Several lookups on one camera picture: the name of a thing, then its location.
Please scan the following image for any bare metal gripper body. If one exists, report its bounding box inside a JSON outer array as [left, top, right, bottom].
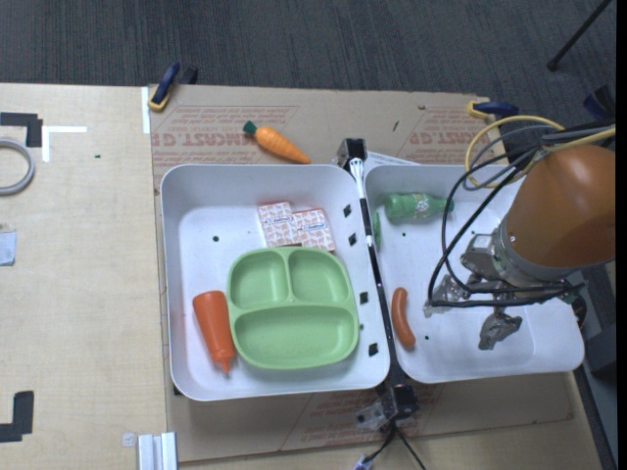
[[458, 233, 572, 310]]

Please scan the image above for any white plastic tray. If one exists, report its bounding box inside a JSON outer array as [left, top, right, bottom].
[[364, 164, 586, 385], [160, 164, 392, 402]]

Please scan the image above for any orange-red sausage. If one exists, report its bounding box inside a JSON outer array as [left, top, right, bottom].
[[391, 287, 417, 352]]

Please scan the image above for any thin black and white rod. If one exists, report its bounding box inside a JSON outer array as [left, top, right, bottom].
[[352, 159, 401, 387]]

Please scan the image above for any green plastic bottle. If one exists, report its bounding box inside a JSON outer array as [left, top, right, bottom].
[[383, 192, 456, 224]]

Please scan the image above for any white paper sheet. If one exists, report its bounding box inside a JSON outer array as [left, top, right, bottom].
[[364, 150, 422, 167]]

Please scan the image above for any orange and white packet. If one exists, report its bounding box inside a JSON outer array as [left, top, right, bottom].
[[292, 208, 338, 254], [258, 202, 305, 249]]

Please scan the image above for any green divided plate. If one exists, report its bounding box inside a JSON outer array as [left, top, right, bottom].
[[226, 246, 361, 372]]

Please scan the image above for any brown cardboard board red print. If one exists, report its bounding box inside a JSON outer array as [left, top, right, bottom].
[[148, 84, 575, 464]]

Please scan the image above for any orange carrot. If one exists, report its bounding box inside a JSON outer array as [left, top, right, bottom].
[[242, 119, 313, 165]]

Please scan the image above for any orange squeeze bottle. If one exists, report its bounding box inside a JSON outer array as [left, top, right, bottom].
[[192, 290, 238, 377]]

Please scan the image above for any black block with thin wires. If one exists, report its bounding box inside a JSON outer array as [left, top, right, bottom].
[[355, 382, 420, 431], [335, 137, 369, 168]]

